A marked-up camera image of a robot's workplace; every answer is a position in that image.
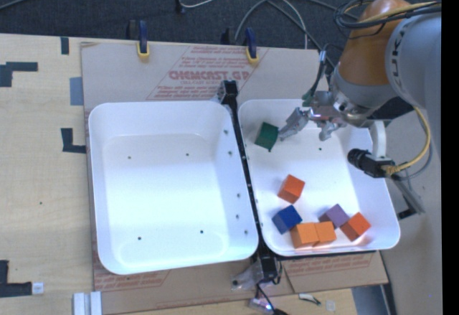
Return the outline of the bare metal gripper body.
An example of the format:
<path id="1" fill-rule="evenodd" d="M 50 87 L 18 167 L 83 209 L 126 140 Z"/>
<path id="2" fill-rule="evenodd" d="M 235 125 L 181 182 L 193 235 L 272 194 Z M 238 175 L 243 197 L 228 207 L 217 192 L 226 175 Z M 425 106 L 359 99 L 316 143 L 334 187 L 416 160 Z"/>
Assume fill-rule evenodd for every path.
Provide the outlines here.
<path id="1" fill-rule="evenodd" d="M 328 121 L 364 127 L 366 120 L 375 110 L 355 103 L 341 91 L 337 94 L 331 91 L 317 91 L 311 101 L 308 117 L 316 122 Z"/>

